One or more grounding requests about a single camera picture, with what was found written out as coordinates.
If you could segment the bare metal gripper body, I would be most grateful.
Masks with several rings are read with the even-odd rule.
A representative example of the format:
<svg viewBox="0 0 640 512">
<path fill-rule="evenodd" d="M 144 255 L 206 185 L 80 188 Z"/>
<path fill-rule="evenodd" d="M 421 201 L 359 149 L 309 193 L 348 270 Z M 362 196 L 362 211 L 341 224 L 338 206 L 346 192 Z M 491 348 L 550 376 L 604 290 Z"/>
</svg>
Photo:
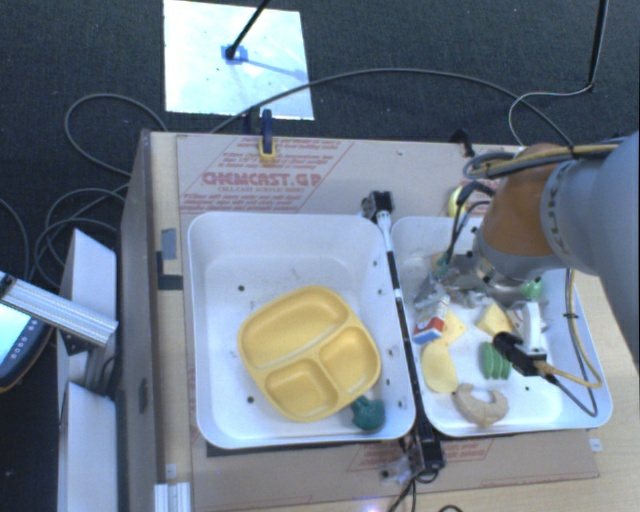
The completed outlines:
<svg viewBox="0 0 640 512">
<path fill-rule="evenodd" d="M 535 301 L 535 284 L 505 276 L 493 268 L 450 267 L 442 286 L 459 291 L 482 292 L 501 306 Z"/>
</svg>

